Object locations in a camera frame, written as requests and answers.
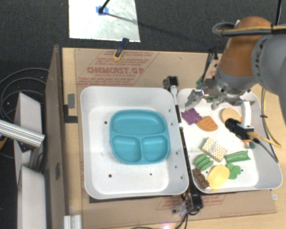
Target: cardboard surface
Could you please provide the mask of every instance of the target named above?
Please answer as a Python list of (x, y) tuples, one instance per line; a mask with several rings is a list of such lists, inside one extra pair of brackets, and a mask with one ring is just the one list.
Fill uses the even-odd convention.
[[(178, 76), (180, 86), (178, 89), (193, 88), (196, 80), (202, 75), (207, 54), (203, 53), (178, 53), (178, 52), (138, 52), (125, 51), (125, 60), (129, 62), (128, 66), (119, 65), (119, 61), (113, 62), (114, 50), (98, 49), (63, 49), (63, 100), (68, 104), (68, 95), (78, 96), (80, 89), (90, 85), (126, 85), (138, 87), (161, 87), (162, 81), (169, 75)], [(142, 63), (132, 65), (134, 61), (141, 59)], [(256, 95), (260, 95), (260, 87), (254, 87)], [(267, 115), (275, 118), (274, 127), (269, 123), (269, 127), (275, 131), (280, 138), (282, 150), (278, 150), (277, 155), (281, 159), (281, 168), (284, 176), (283, 185), (274, 192), (279, 194), (279, 200), (275, 203), (272, 200), (269, 190), (241, 192), (224, 195), (204, 196), (204, 209), (189, 220), (210, 219), (210, 218), (227, 218), (233, 217), (229, 221), (222, 219), (199, 220), (188, 224), (188, 228), (200, 228), (200, 226), (211, 226), (212, 228), (245, 228), (245, 225), (251, 225), (253, 228), (286, 228), (286, 128), (278, 108), (276, 98), (269, 94), (267, 99), (274, 109), (269, 109)], [(77, 115), (78, 103), (75, 107), (69, 109), (69, 114)], [(180, 216), (174, 217), (171, 209), (180, 204), (180, 196), (160, 197), (124, 201), (111, 201), (90, 203), (89, 196), (85, 192), (80, 181), (80, 171), (83, 171), (83, 162), (78, 144), (81, 147), (82, 141), (79, 138), (77, 124), (67, 123), (66, 127), (66, 160), (65, 169), (68, 184), (68, 197), (71, 214), (83, 215), (83, 227), (85, 229), (113, 228), (125, 226), (137, 226), (144, 224), (161, 223), (161, 226), (167, 225), (168, 228), (174, 228), (180, 221)], [(256, 225), (250, 217), (238, 217), (244, 215), (262, 215), (256, 218), (256, 221), (262, 221)]]

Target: metal rod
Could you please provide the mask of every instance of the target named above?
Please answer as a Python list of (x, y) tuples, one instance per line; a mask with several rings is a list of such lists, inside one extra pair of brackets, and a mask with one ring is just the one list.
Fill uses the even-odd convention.
[(280, 20), (281, 5), (282, 5), (282, 0), (278, 0), (277, 9), (276, 9), (276, 23), (275, 23), (275, 25), (278, 25), (278, 21)]
[(110, 0), (106, 0), (106, 2), (103, 4), (101, 8), (99, 8), (99, 13), (103, 13), (106, 5), (109, 3)]
[(33, 147), (40, 147), (45, 137), (43, 134), (36, 133), (3, 120), (0, 120), (0, 134)]
[(188, 153), (187, 153), (185, 137), (184, 137), (182, 121), (181, 121), (181, 115), (180, 115), (179, 105), (178, 105), (178, 102), (177, 102), (177, 87), (175, 85), (172, 85), (170, 87), (170, 90), (171, 90), (171, 94), (173, 95), (174, 103), (175, 103), (175, 109), (176, 109), (176, 114), (177, 114), (177, 119), (178, 119), (178, 124), (179, 124), (179, 131), (180, 131), (180, 136), (181, 136), (181, 141), (182, 141), (182, 146), (183, 146), (183, 152), (184, 152), (184, 158), (185, 158), (185, 163), (186, 163), (186, 169), (187, 169), (187, 174), (188, 174), (188, 177), (189, 177), (191, 200), (192, 200), (194, 209), (195, 210), (200, 210), (200, 209), (203, 208), (203, 202), (202, 202), (200, 194), (198, 193), (197, 188), (195, 187), (194, 181), (192, 179), (191, 164), (190, 164), (189, 156), (188, 156)]

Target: blue divided plate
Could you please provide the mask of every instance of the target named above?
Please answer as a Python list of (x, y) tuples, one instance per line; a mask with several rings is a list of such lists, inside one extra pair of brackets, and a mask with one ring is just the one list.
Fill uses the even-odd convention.
[(118, 160), (133, 165), (159, 163), (170, 151), (166, 121), (149, 110), (116, 112), (110, 120), (110, 143)]

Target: black cable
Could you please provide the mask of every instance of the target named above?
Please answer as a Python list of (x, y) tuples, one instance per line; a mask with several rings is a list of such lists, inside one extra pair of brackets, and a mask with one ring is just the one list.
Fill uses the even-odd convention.
[(7, 77), (5, 77), (4, 79), (2, 79), (0, 81), (0, 84), (2, 84), (5, 80), (7, 80), (8, 78), (18, 74), (18, 73), (21, 73), (21, 72), (24, 72), (24, 71), (31, 71), (31, 70), (35, 70), (35, 71), (46, 71), (46, 72), (49, 72), (49, 70), (46, 70), (46, 69), (43, 69), (43, 68), (27, 68), (27, 69), (23, 69), (23, 70), (19, 70), (19, 71), (16, 71), (10, 75), (8, 75)]
[(15, 82), (18, 82), (18, 81), (23, 81), (23, 80), (34, 80), (34, 81), (38, 81), (40, 83), (43, 83), (43, 84), (46, 84), (44, 81), (40, 80), (40, 79), (37, 79), (37, 78), (33, 78), (33, 77), (23, 77), (23, 78), (19, 78), (19, 79), (16, 79), (14, 81), (12, 81), (11, 83), (9, 83), (3, 90), (2, 94), (1, 94), (1, 99), (0, 99), (0, 115), (3, 117), (3, 113), (2, 113), (2, 100), (3, 100), (3, 96), (6, 92), (6, 90), (9, 88), (10, 85), (14, 84)]
[(183, 223), (186, 221), (186, 223), (185, 223), (185, 226), (187, 226), (187, 218), (188, 218), (188, 214), (186, 214), (184, 217), (183, 217), (183, 220), (181, 221), (181, 223), (175, 228), (175, 229), (179, 229), (182, 225), (183, 225)]
[(275, 25), (278, 25), (278, 22), (280, 20), (281, 6), (282, 6), (282, 0), (278, 0), (278, 2), (277, 2), (277, 9), (276, 9), (276, 22), (275, 22)]
[(156, 229), (156, 228), (151, 228), (151, 227), (133, 227), (131, 229)]
[(8, 116), (8, 114), (13, 112), (13, 111), (15, 111), (16, 109), (12, 109), (12, 111), (8, 111), (6, 113), (5, 110), (4, 110), (3, 104), (10, 96), (12, 96), (14, 94), (17, 94), (17, 93), (34, 93), (34, 94), (43, 96), (42, 93), (37, 92), (37, 91), (33, 91), (33, 90), (18, 90), (18, 91), (15, 91), (15, 92), (12, 92), (12, 93), (8, 94), (1, 102), (1, 112), (2, 112), (2, 116), (1, 117), (2, 117), (2, 119), (5, 119), (5, 117), (6, 117), (6, 118), (8, 118), (9, 121), (13, 122), (13, 120)]
[(190, 216), (195, 216), (195, 215), (197, 215), (198, 213), (199, 213), (199, 211), (200, 210), (192, 210), (192, 211), (190, 211), (188, 214), (190, 215)]
[(9, 159), (15, 159), (15, 157), (6, 155), (6, 154), (3, 153), (2, 151), (0, 151), (0, 154), (1, 154), (3, 157), (9, 158)]
[(278, 158), (276, 156), (276, 153), (275, 151), (273, 150), (273, 148), (271, 149), (272, 150), (272, 153), (268, 150), (268, 148), (260, 141), (258, 140), (257, 138), (254, 138), (253, 141), (257, 144), (259, 144), (260, 146), (263, 147), (264, 150), (267, 151), (267, 153), (278, 163)]
[(39, 162), (39, 158), (40, 158), (40, 156), (41, 155), (43, 155), (43, 152), (42, 153), (40, 153), (39, 155), (38, 155), (38, 157), (37, 157), (37, 162), (36, 162), (36, 164), (38, 165), (38, 162)]

